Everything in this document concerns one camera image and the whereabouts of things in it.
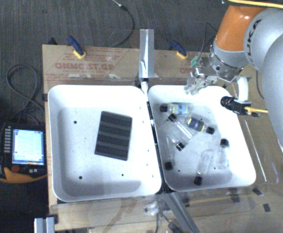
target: black rectangle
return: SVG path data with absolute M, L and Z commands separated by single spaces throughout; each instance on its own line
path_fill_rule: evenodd
M 131 128 L 130 116 L 102 111 L 94 154 L 126 161 Z

